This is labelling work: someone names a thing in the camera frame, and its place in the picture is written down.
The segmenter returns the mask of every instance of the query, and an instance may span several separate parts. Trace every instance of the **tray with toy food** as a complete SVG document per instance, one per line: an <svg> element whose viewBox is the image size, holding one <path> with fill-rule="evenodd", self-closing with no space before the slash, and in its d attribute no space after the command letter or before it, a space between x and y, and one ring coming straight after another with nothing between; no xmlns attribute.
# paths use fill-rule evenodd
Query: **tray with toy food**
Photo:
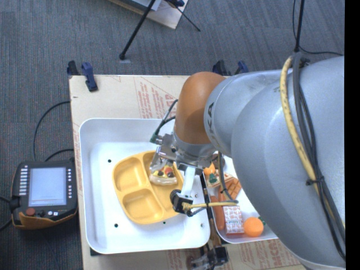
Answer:
<svg viewBox="0 0 360 270"><path fill-rule="evenodd" d="M277 236L266 225L259 213L252 206L245 191L242 189L232 159L222 157L225 188L220 183L219 163L217 154L213 155L213 162L210 167L204 169L206 186L210 195L210 201L217 203L211 207L215 220L215 227L220 237L232 244L276 239ZM221 205L219 202L236 200L237 205Z"/></svg>
<svg viewBox="0 0 360 270"><path fill-rule="evenodd" d="M176 164L150 172L155 151L145 151L119 161L112 182L125 214L135 223L150 224L171 218L174 211L170 193L181 190L183 177Z"/></svg>

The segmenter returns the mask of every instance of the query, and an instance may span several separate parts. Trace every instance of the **table surface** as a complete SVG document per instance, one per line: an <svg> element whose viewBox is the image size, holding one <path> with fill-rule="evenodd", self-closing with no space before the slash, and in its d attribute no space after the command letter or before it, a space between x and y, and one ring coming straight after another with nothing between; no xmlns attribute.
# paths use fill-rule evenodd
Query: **table surface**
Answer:
<svg viewBox="0 0 360 270"><path fill-rule="evenodd" d="M85 270L190 269L189 262L199 257L199 249L91 255L85 230L79 145L79 128L90 118L162 118L171 103L178 98L188 76L95 75L94 77L98 90L93 92L88 90L85 76L69 77L83 268ZM279 239L227 244L225 247L229 262L219 269L305 269Z"/></svg>

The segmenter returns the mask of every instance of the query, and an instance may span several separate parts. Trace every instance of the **cable tie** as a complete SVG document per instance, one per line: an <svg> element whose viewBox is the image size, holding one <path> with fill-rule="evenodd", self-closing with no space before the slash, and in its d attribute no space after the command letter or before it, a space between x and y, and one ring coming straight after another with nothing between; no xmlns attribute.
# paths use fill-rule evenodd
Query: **cable tie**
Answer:
<svg viewBox="0 0 360 270"><path fill-rule="evenodd" d="M312 184L314 184L314 183L321 183L321 182L323 182L323 181L324 181L324 176L321 175L320 178L315 179L315 180L307 179L307 180L306 180L306 185L309 186L309 185L312 185Z"/></svg>

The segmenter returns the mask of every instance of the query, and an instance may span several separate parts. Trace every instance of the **display screen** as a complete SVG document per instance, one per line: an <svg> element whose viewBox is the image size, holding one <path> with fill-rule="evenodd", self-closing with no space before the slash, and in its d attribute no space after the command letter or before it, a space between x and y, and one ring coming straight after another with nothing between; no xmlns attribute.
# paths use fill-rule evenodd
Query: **display screen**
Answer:
<svg viewBox="0 0 360 270"><path fill-rule="evenodd" d="M32 168L29 206L51 205L66 205L66 168Z"/></svg>

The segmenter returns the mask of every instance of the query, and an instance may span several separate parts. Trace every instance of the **tripod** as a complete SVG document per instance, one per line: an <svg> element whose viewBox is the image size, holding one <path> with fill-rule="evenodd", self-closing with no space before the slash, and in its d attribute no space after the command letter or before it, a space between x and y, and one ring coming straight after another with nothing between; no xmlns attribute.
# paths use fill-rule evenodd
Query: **tripod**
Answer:
<svg viewBox="0 0 360 270"><path fill-rule="evenodd" d="M120 53L120 55L119 55L120 60L125 60L125 54L126 54L127 50L129 49L131 43L133 42L136 34L137 34L138 31L140 30L140 27L141 27L142 23L144 22L147 14L149 14L149 12L150 12L150 10L151 10L151 7L152 7L152 5L154 5L155 1L156 1L156 0L151 0L151 1L150 1L149 5L147 6L147 8L146 8L146 10L145 10L145 12L144 12L144 14L141 16L141 19L140 19L139 23L137 24L137 26L136 26L133 34L131 35L128 43L126 44L125 48L123 49L123 51L122 51L122 52ZM182 11L179 9L179 7L182 7L182 6L185 5L184 1L182 1L182 0L164 0L164 1L168 2L169 5L171 5L173 8L176 8L178 11L180 11L180 13L181 13L198 31L200 31L200 29L184 14L184 12L182 12Z"/></svg>

